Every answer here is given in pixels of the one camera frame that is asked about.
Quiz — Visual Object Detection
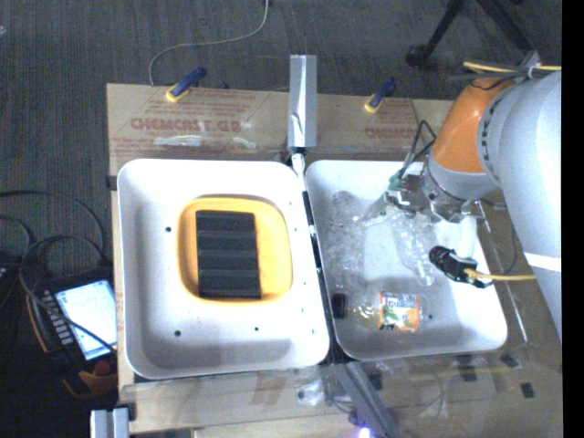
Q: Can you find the black cylinder on white bracket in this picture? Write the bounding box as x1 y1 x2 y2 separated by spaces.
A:
428 215 480 287

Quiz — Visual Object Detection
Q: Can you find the clear plastic bottle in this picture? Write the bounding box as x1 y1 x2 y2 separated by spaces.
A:
391 212 438 287

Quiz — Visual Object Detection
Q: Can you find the brown cardboard board red print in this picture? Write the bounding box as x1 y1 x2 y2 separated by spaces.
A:
105 83 460 433

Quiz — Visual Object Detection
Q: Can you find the thin black and white rod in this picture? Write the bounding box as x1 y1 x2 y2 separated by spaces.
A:
291 152 341 364

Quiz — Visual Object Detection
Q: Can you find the black ridged block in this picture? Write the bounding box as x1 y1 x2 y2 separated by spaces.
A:
194 209 264 300

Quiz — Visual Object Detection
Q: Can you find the white plastic tray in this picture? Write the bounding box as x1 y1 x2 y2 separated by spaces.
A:
303 159 509 362
116 158 331 381

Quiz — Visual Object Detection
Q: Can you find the orange label bottle black cap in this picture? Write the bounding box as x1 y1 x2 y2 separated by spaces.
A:
331 289 432 335

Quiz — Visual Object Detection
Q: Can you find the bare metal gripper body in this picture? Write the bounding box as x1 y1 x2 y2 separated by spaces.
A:
384 167 485 223

